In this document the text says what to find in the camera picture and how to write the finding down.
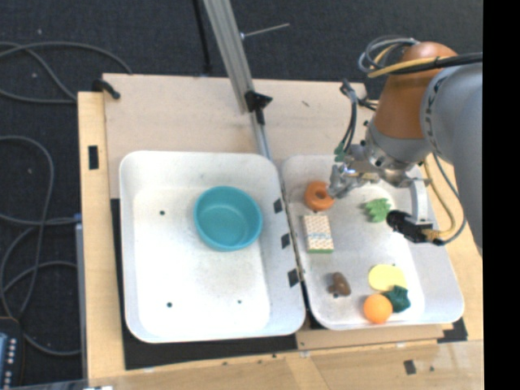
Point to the orange ball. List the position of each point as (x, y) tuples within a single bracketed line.
[(377, 309)]

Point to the white patterned carton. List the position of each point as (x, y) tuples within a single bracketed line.
[(317, 234)]

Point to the orange doughnut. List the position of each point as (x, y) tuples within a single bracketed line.
[(313, 199)]

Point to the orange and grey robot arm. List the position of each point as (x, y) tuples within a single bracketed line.
[(410, 96)]

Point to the black cylinder on white bracket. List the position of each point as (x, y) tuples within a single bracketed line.
[(408, 224)]

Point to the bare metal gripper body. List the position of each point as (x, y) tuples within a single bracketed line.
[(382, 168)]

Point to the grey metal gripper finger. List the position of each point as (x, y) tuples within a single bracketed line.
[(334, 181), (348, 186)]

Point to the dark green leafy toy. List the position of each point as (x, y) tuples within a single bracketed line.
[(399, 300)]

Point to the light green leafy toy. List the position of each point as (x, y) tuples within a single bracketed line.
[(377, 210)]

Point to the white plastic tray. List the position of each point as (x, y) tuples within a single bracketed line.
[(365, 250), (183, 278)]

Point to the brown toy food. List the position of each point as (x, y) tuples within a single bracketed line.
[(339, 284)]

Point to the teal bowl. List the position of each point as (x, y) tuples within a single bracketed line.
[(227, 217)]

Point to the pale wood board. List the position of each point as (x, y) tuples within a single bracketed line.
[(183, 116)]

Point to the yellow flat toy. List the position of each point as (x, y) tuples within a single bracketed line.
[(384, 276)]

